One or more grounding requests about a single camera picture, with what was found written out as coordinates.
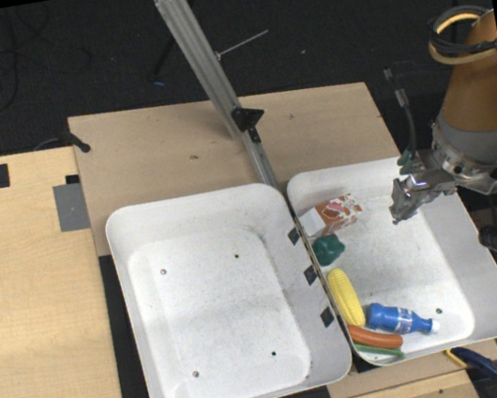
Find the green toy pepper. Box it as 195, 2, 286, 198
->
309, 231, 351, 270

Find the blue toy bottle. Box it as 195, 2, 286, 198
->
361, 291, 443, 346

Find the white plastic tray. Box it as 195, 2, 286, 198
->
101, 170, 361, 398
282, 137, 497, 380

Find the orange toy sausage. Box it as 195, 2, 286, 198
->
346, 314, 406, 358

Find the green toy bean pod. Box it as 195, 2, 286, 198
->
352, 333, 407, 367

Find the white and red carton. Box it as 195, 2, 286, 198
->
295, 191, 368, 242

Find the yellow toy corn cob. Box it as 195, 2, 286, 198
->
325, 264, 369, 333

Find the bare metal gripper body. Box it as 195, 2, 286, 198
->
402, 132, 497, 208

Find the brown flat board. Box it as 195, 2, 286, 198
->
67, 50, 497, 398

